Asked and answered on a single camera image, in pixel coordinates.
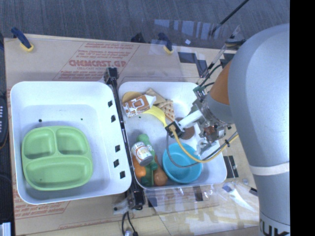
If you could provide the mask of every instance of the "green plate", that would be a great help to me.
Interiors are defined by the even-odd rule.
[[[23,172],[36,190],[53,191],[81,186],[93,174],[85,134],[71,126],[32,129],[22,143]]]

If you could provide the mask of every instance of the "teal bowl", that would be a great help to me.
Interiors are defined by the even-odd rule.
[[[193,157],[200,159],[197,155],[194,154],[195,150],[189,146],[188,144],[182,143],[183,147],[189,152]],[[178,143],[171,144],[169,146],[170,155],[175,163],[178,165],[189,165],[193,164],[196,161],[188,157],[185,152],[181,149]],[[198,163],[192,167],[188,168],[180,168],[174,165],[169,156],[167,151],[164,151],[163,158],[162,158],[162,165],[165,173],[167,176],[177,183],[191,183],[198,179],[201,174],[202,164]]]

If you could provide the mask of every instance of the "white can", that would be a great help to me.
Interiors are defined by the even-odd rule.
[[[153,160],[153,156],[143,142],[135,143],[131,148],[131,153],[134,154],[141,166],[146,166]]]

